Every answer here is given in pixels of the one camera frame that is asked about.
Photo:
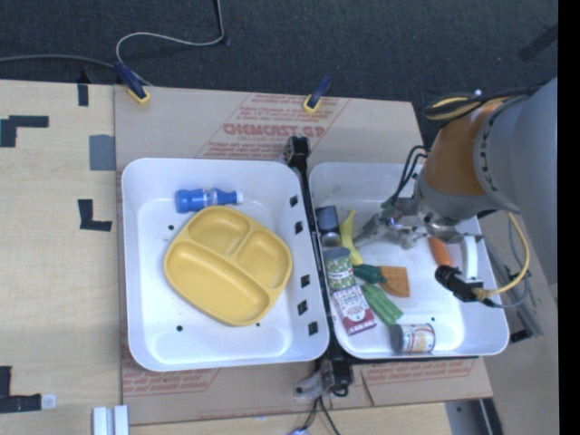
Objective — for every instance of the black cylinder on white bracket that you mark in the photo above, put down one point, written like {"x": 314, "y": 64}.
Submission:
{"x": 455, "y": 281}

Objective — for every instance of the white plastic tray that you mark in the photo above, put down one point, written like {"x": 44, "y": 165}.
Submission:
{"x": 154, "y": 333}
{"x": 444, "y": 320}

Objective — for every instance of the yellow divided plate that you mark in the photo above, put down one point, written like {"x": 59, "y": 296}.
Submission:
{"x": 217, "y": 270}

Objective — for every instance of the orange carrot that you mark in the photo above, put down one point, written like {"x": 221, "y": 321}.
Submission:
{"x": 440, "y": 252}

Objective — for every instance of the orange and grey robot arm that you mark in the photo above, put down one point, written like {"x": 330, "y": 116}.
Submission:
{"x": 507, "y": 152}

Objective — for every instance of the yellow banana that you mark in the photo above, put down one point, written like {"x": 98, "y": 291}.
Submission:
{"x": 348, "y": 236}

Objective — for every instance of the light green toy beans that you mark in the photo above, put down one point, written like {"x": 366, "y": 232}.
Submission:
{"x": 383, "y": 304}

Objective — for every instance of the blue plastic bottle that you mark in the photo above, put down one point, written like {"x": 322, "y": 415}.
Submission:
{"x": 195, "y": 200}

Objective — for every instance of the red and white carton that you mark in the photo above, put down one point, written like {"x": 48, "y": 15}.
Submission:
{"x": 353, "y": 308}

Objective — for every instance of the brown cardboard board red print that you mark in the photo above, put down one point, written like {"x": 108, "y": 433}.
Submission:
{"x": 181, "y": 125}

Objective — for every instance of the thin black rod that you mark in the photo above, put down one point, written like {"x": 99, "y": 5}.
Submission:
{"x": 317, "y": 252}

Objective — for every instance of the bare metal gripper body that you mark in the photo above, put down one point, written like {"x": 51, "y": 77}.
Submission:
{"x": 423, "y": 220}

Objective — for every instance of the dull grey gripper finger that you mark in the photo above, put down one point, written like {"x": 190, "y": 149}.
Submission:
{"x": 411, "y": 240}
{"x": 372, "y": 229}

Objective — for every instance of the white can with grey lid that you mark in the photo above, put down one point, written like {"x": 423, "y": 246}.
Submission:
{"x": 417, "y": 338}

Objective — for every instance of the orange waffle biscuit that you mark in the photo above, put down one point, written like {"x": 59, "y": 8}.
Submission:
{"x": 396, "y": 281}

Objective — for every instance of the green patterned can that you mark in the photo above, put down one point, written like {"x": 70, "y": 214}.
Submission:
{"x": 339, "y": 270}

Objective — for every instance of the dark grey can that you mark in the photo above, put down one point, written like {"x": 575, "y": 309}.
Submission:
{"x": 327, "y": 219}

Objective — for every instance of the dark green toy vegetable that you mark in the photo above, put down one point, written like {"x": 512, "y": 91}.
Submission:
{"x": 368, "y": 273}

